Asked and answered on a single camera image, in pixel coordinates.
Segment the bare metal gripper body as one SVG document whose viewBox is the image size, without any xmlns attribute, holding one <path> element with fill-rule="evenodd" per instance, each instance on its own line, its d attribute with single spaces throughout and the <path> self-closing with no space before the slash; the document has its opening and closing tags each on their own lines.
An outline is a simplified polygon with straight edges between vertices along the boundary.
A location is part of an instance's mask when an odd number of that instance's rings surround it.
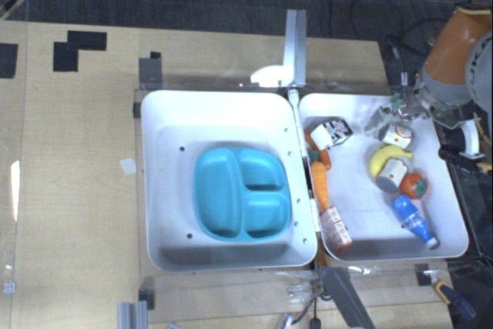
<svg viewBox="0 0 493 329">
<path fill-rule="evenodd" d="M 406 122 L 411 122 L 415 119 L 430 119 L 429 109 L 418 100 L 419 92 L 419 89 L 401 86 L 393 94 L 393 114 Z"/>
</svg>

